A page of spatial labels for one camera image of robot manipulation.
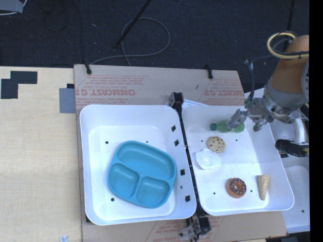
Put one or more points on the brown cardboard board red print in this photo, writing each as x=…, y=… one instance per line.
x=151, y=89

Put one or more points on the thin black rod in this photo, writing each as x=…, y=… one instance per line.
x=188, y=150

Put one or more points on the white plastic tray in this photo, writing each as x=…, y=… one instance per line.
x=101, y=120
x=242, y=160

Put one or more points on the blue divided plate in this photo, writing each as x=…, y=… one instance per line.
x=146, y=160

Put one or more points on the brown chocolate sprinkled doughnut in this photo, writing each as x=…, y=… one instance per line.
x=230, y=188

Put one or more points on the black cylinder on white bracket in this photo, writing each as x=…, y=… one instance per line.
x=290, y=146

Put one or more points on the beige chocolate chip biscuit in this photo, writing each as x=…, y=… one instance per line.
x=215, y=144

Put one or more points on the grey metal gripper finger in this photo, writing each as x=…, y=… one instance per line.
x=258, y=127
x=236, y=120

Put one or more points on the green plastic bottle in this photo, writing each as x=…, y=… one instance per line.
x=222, y=126

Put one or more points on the cream ice cream cone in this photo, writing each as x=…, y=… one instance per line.
x=263, y=185

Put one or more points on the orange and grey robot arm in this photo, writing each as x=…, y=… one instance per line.
x=290, y=67

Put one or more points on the white printed paper strip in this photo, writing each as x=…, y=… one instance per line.
x=194, y=103

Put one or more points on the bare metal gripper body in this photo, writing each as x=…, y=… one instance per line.
x=261, y=108

